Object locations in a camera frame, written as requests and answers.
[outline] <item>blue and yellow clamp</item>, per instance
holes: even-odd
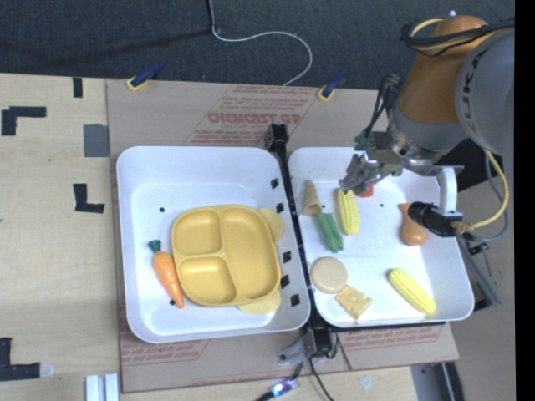
[[[126,80],[126,86],[131,91],[137,92],[147,85],[147,80],[156,79],[161,70],[166,67],[163,63],[153,63],[142,70],[132,79]]]
[[[344,71],[338,71],[336,75],[331,79],[330,82],[325,84],[318,91],[318,99],[323,103],[328,102],[334,95],[334,88],[344,86],[345,84],[345,73]]]

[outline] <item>yellow plate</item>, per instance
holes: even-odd
[[[281,278],[273,238],[266,218],[248,206],[181,214],[171,242],[184,293],[203,306],[248,304],[272,295]]]

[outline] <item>toy vegetable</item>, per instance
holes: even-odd
[[[176,274],[175,261],[172,255],[161,250],[161,241],[158,240],[150,241],[149,248],[155,253],[152,259],[152,266],[161,285],[164,286],[176,306],[182,309],[184,307],[184,295],[182,294],[181,283]]]

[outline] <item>cardboard box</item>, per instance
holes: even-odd
[[[299,340],[300,331],[159,344],[133,335],[125,316],[115,162],[136,145],[263,147],[270,124],[288,127],[288,153],[305,146],[352,147],[369,123],[376,91],[335,90],[328,103],[316,94],[314,88],[160,81],[132,92],[124,80],[107,81],[123,392],[293,374],[294,366],[279,363],[278,349]],[[380,119],[375,127],[385,126]],[[458,358],[449,324],[342,332],[339,340],[341,353],[320,361],[320,373]]]

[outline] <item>light wood surface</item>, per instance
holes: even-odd
[[[84,399],[84,377],[120,373],[110,161],[84,157],[83,127],[107,124],[105,81],[0,74],[0,106],[46,106],[0,137],[0,337],[12,337],[11,363],[50,363],[53,376],[0,383],[1,400]],[[76,212],[73,184],[104,213]],[[366,388],[363,380],[370,382]],[[337,401],[417,400],[410,369],[322,376]],[[326,399],[313,377],[285,399]],[[229,383],[123,400],[253,400],[273,382]]]

